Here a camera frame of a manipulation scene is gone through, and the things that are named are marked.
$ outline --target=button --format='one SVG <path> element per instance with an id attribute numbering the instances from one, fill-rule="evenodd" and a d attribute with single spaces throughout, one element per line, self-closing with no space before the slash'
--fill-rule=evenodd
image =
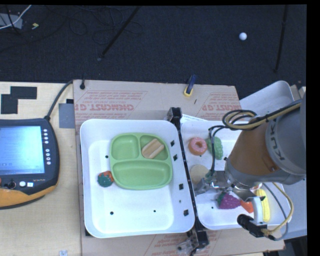
<path id="1" fill-rule="evenodd" d="M 24 188 L 26 185 L 27 185 L 27 183 L 25 181 L 23 181 L 23 180 L 19 182 L 19 186 L 21 188 Z"/>

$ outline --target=blue screen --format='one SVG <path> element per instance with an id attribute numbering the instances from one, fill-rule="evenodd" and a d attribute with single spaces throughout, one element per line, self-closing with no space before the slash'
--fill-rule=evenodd
<path id="1" fill-rule="evenodd" d="M 0 175 L 45 172 L 40 126 L 0 127 Z"/>

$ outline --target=black carpet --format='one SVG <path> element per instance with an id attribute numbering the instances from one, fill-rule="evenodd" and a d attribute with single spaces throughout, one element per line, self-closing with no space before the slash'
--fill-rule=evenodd
<path id="1" fill-rule="evenodd" d="M 27 7 L 1 4 L 0 14 Z M 306 4 L 288 5 L 284 24 L 283 4 L 142 6 L 99 59 L 134 9 L 32 5 L 21 28 L 0 28 L 0 81 L 185 83 L 195 74 L 196 84 L 235 86 L 240 99 L 280 80 L 306 86 Z"/>

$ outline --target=white cable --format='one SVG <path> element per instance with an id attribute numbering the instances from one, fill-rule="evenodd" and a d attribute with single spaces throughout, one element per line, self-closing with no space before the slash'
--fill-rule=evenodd
<path id="1" fill-rule="evenodd" d="M 19 16 L 14 22 L 12 22 L 12 24 L 13 24 L 13 25 L 16 24 L 16 23 L 21 19 L 21 17 L 30 9 L 31 6 L 32 6 L 32 4 L 30 4 L 30 5 L 20 14 L 20 16 Z M 8 24 L 8 25 L 1 26 L 1 27 L 0 27 L 0 30 L 6 29 L 6 28 L 9 28 L 9 27 L 12 27 L 12 24 L 10 23 L 10 24 Z"/>

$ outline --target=white tray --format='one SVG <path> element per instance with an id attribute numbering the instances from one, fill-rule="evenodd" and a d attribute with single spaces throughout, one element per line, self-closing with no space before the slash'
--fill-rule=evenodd
<path id="1" fill-rule="evenodd" d="M 123 133 L 148 133 L 163 139 L 172 159 L 173 175 L 168 185 L 129 190 L 115 182 L 109 187 L 98 184 L 98 174 L 110 170 L 106 156 L 111 140 Z M 92 236 L 112 238 L 183 233 L 193 227 L 195 215 L 179 135 L 172 123 L 164 120 L 90 119 L 80 128 L 80 140 L 84 223 Z"/>
<path id="2" fill-rule="evenodd" d="M 208 138 L 208 129 L 216 125 L 223 125 L 223 123 L 221 121 L 186 121 L 182 124 L 181 134 L 185 151 L 185 158 L 189 171 L 194 165 L 203 165 L 208 168 L 208 170 L 211 168 L 211 153 L 207 150 L 202 156 L 193 155 L 188 150 L 188 144 L 190 139 L 192 139 L 193 137 L 201 137 L 203 139 Z M 216 136 L 221 139 L 223 146 L 222 160 L 215 160 L 216 170 L 223 171 L 225 169 L 225 161 L 223 159 L 230 155 L 240 132 L 240 130 L 233 131 L 229 129 L 222 129 L 216 133 Z M 267 182 L 266 184 L 277 196 L 284 211 L 286 212 L 286 215 L 288 215 L 290 206 L 287 199 L 277 188 L 275 188 L 272 183 Z M 283 213 L 271 193 L 265 187 L 262 188 L 266 192 L 270 206 L 271 218 L 268 222 L 268 225 L 279 225 L 285 219 Z M 195 197 L 199 221 L 203 224 L 203 226 L 210 230 L 240 228 L 241 226 L 237 223 L 238 215 L 246 214 L 248 216 L 251 216 L 252 218 L 254 217 L 253 213 L 248 213 L 242 206 L 239 206 L 235 209 L 219 209 L 217 201 L 215 201 L 219 193 L 219 190 L 212 188 L 206 193 L 199 194 Z"/>

